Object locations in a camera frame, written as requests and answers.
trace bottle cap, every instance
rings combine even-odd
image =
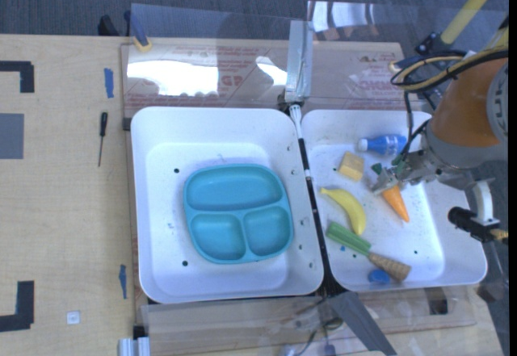
[[[360,152],[365,152],[368,149],[368,140],[365,138],[361,138],[357,141],[357,150]]]

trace white tray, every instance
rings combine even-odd
[[[415,112],[415,127],[428,117]],[[370,191],[376,180],[370,166],[377,162],[388,166],[393,157],[357,153],[355,143],[362,137],[386,133],[406,135],[404,111],[310,111],[302,120],[302,129],[323,231],[329,220],[351,228],[343,209],[319,194],[322,186],[341,187],[364,206],[367,224],[362,237],[372,243],[371,251],[412,266],[403,283],[372,284],[368,273],[374,265],[365,256],[343,249],[326,237],[330,267],[339,284],[353,291],[394,290],[474,284],[485,277],[487,265],[481,243],[448,221],[452,207],[468,207],[463,191],[439,182],[407,185],[402,196],[410,215],[409,223],[398,218],[381,197]],[[411,148],[417,148],[418,143],[415,141]],[[335,170],[346,151],[365,159],[364,176],[359,182]]]
[[[148,107],[131,123],[141,286],[159,303],[306,295],[323,266],[292,121],[270,109]],[[196,170],[257,163],[279,176],[294,236],[281,255],[216,264],[191,243],[183,184]]]

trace gray square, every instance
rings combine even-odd
[[[0,114],[0,159],[23,159],[23,114]]]

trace white square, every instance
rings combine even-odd
[[[81,323],[81,312],[74,310],[66,313],[66,323],[68,325],[78,325]]]

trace black screwdriver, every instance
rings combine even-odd
[[[99,165],[100,166],[100,158],[103,155],[103,141],[104,136],[106,135],[106,125],[107,125],[107,112],[103,112],[100,116],[100,149],[99,149]]]

